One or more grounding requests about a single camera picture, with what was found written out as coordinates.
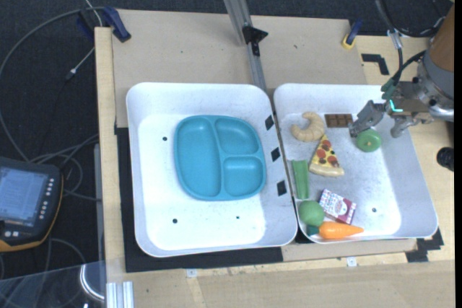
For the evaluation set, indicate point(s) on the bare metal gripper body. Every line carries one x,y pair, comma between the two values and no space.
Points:
411,101

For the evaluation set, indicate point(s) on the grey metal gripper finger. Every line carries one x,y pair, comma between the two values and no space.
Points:
400,126
368,115

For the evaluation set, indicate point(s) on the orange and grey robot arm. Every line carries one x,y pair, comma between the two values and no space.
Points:
444,47

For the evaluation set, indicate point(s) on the green doughnut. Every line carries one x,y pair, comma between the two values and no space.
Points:
366,137

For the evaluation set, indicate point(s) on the brown chocolate bar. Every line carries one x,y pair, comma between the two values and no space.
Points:
337,120

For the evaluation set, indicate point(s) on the beige toy croissant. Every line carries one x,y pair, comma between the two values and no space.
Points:
312,130

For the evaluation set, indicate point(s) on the white plastic tray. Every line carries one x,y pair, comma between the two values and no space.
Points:
155,169
382,184

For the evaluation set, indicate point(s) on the toy pizza slice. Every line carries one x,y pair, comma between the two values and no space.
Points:
326,160

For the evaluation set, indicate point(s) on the green celery stick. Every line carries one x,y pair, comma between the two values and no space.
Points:
301,180

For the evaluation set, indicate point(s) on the white and maroon carton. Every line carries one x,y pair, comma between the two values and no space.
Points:
337,206

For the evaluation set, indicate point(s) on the green ball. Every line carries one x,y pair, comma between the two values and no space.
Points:
311,213

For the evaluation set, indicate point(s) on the orange carrot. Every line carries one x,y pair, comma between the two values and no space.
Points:
339,230

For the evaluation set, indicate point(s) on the blue divided plate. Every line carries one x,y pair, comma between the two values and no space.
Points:
196,155

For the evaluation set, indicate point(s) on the brown cardboard board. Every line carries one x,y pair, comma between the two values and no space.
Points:
187,47

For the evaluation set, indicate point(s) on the black cylinder on white bracket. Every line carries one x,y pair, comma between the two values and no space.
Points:
447,157

